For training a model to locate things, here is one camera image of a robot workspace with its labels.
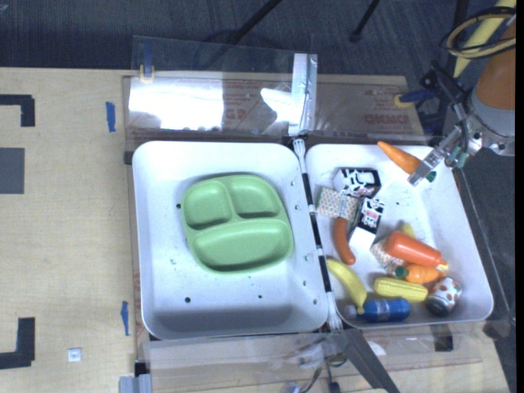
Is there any tall cow print carton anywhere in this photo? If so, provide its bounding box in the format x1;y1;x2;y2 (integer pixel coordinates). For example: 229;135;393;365
347;196;386;257

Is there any thin black and white rod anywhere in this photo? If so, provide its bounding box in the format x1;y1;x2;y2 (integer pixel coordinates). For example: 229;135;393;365
291;137;343;332

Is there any white plastic tray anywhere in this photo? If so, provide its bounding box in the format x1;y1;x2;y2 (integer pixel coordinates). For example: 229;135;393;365
131;139;331;341
305;142;495;330

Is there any black and white cow carton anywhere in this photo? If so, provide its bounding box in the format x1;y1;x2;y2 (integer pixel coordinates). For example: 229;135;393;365
332;167;382;198

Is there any long orange carrot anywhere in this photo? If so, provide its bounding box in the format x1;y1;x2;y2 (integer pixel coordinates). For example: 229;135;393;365
376;140;437;183

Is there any yellow corn cob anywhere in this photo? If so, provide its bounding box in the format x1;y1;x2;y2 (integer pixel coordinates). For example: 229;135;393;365
373;276;430;304

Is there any small orange carrot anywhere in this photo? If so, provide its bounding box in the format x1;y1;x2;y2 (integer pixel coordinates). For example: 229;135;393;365
393;264;445;285

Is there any orange bottle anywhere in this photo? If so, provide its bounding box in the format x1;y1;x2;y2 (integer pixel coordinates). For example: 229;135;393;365
385;229;449;272

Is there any orange checked packet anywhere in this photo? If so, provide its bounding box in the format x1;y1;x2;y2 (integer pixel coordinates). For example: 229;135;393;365
368;237;411;278
315;187;362;221

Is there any orange sausage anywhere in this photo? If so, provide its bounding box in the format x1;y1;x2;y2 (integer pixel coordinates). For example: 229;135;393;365
332;215;357;267

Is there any white patterned can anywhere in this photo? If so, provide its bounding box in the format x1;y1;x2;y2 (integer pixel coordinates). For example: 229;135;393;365
424;276;463;318

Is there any blue bottle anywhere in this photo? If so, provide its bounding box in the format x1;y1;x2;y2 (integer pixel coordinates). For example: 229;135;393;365
343;297;412;324

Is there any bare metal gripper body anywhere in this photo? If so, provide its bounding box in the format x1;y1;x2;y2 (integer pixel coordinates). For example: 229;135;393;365
434;123;517;158

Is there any green divided plate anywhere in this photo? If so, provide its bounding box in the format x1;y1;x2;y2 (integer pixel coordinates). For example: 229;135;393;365
180;174;296;274

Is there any yellow banana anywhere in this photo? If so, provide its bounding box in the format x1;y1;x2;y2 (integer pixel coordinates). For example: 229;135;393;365
325;257;368;316

